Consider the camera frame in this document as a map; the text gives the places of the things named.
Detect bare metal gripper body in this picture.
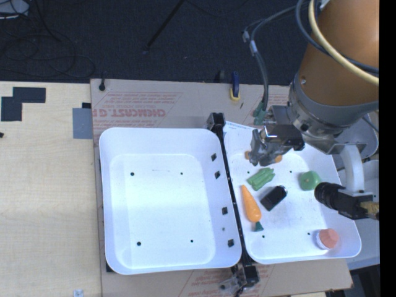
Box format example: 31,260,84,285
262,105,345,158

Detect orange toy food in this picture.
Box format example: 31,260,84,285
244,150,283,164

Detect green bean pods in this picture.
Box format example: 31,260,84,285
246,166,277,192

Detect white paper sheet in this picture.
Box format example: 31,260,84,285
225,120,264,133

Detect small black bottle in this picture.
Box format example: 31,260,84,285
259,184,289,212

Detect green round toy fruit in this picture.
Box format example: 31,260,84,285
298,170,322,192

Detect orange carrot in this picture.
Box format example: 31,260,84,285
240,184,265,233

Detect white plastic tray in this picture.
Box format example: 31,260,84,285
223,121,363,265
98,126,243,276

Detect brown cardboard board, red print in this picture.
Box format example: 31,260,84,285
89,79,354,297

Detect pink and white round toy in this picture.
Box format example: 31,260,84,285
315,228,340,251

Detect black cylinder on white bracket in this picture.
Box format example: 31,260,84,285
314,144,380,222

